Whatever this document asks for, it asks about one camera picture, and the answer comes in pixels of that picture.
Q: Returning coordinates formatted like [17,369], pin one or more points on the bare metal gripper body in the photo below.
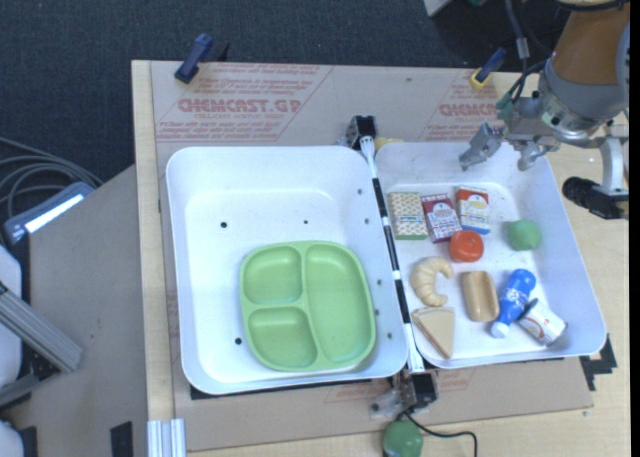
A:
[530,122]

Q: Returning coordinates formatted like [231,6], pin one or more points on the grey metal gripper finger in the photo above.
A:
[482,145]
[531,154]

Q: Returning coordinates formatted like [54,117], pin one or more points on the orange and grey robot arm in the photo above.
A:
[590,45]

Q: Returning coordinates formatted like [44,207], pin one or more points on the orange and white carton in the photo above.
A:
[473,210]

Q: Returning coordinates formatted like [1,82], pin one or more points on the green ball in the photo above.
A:
[524,235]

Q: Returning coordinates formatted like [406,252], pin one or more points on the red carton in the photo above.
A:
[441,217]

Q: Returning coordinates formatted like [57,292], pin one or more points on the small yellow object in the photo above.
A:
[389,142]

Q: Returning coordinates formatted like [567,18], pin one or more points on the orange toy tomato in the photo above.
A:
[466,246]

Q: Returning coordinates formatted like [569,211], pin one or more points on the yellow patterned carton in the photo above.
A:
[407,215]

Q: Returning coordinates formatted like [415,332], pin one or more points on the thin black and white rod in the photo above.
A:
[386,217]

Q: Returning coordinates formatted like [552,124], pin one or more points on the white plastic tray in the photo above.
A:
[215,270]
[560,275]

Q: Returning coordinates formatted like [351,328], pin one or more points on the tan toy croissant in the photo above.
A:
[426,275]

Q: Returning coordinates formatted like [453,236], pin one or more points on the blue and white bottle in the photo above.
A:
[515,295]

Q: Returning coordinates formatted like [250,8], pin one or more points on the tan toy hot dog bun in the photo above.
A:
[480,297]

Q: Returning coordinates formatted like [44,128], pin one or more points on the white can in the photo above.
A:
[545,326]

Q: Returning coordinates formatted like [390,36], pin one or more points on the brown cardboard board red print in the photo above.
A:
[310,95]

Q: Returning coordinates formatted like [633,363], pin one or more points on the tan toy sandwich wedge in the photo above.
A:
[440,327]

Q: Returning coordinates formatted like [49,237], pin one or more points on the green divided plate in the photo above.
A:
[330,305]

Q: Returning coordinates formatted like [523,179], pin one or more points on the green round object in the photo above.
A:
[402,439]

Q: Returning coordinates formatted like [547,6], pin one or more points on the black cylinder on white bracket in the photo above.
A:
[595,197]

